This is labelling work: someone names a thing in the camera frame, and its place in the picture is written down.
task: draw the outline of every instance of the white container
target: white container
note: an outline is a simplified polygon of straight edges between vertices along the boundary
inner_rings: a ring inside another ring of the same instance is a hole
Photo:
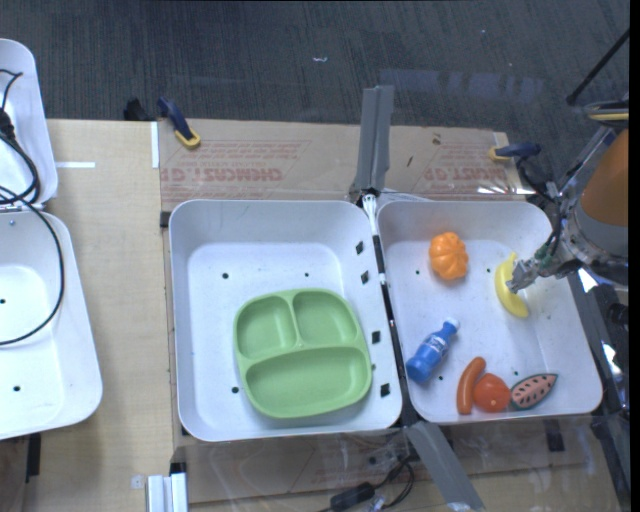
[[[231,441],[378,430],[398,419],[391,334],[371,230],[359,208],[340,201],[195,200],[174,210],[169,234],[178,410],[189,433]],[[372,385],[358,403],[337,411],[269,418],[242,388],[234,317],[255,297],[298,288],[328,289],[351,305],[367,340]]]
[[[602,398],[602,384],[566,279],[539,278],[519,292],[527,318],[509,313],[494,287],[496,267],[514,251],[533,256],[551,232],[546,214],[520,201],[397,201],[378,214],[390,297],[407,361],[426,335],[446,317],[460,321],[449,353],[434,377],[409,381],[416,411],[439,424],[470,423],[531,416],[588,413]],[[467,275],[444,281],[429,261],[431,239],[453,231],[465,242]],[[456,408],[458,380],[467,364],[482,356],[485,371],[512,387],[539,373],[557,373],[548,397],[534,408],[486,413]]]
[[[42,193],[55,195],[57,174],[35,61],[15,41],[0,39],[0,68],[22,72],[5,101],[18,142],[38,169]],[[0,101],[10,75],[0,73]],[[21,192],[31,176],[22,158],[0,142],[0,185]],[[0,342],[28,333],[53,311],[60,291],[59,254],[46,224],[17,201],[0,206]],[[102,379],[69,231],[42,212],[64,262],[64,294],[51,321],[34,335],[0,346],[0,440],[78,423],[102,397]]]
[[[439,424],[587,413],[602,387],[566,280],[539,279],[524,292],[527,319],[500,305],[493,276],[510,252],[529,257],[551,226],[525,202],[394,201],[378,215],[386,279],[404,360],[446,317],[461,327],[439,373],[409,382],[415,410]],[[455,230],[467,244],[464,280],[444,283],[428,261],[431,238]],[[353,432],[393,425],[402,407],[373,238],[364,211],[346,201],[195,200],[169,222],[175,317],[178,410],[203,441]],[[362,242],[363,251],[356,246]],[[361,276],[368,272],[363,285]],[[369,343],[374,384],[356,406],[318,417],[279,420],[259,414],[244,395],[233,353],[233,320],[248,300],[284,289],[324,287],[355,309]],[[456,389],[476,355],[509,385],[534,373],[559,379],[537,407],[460,416]],[[381,386],[390,394],[382,396]]]

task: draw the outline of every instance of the green plate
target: green plate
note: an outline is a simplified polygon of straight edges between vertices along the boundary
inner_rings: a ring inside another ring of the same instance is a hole
[[[329,290],[286,290],[245,303],[234,320],[234,349],[249,400],[272,418],[335,411],[371,386],[360,324]]]

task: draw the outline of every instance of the toy pumpkin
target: toy pumpkin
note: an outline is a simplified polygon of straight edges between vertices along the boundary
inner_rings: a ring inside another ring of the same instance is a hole
[[[469,255],[456,233],[447,231],[431,239],[431,267],[442,279],[458,279],[467,273]]]

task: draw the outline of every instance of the toy watermelon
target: toy watermelon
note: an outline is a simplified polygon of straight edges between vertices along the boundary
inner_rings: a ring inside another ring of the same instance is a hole
[[[558,375],[538,373],[521,380],[511,388],[511,405],[518,410],[538,405],[553,389]]]

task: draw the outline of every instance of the plastic bottle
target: plastic bottle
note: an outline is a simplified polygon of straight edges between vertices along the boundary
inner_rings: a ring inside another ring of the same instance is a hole
[[[407,375],[415,382],[425,382],[449,352],[451,336],[460,328],[455,318],[446,318],[442,329],[433,332],[420,344],[415,355],[407,361]]]

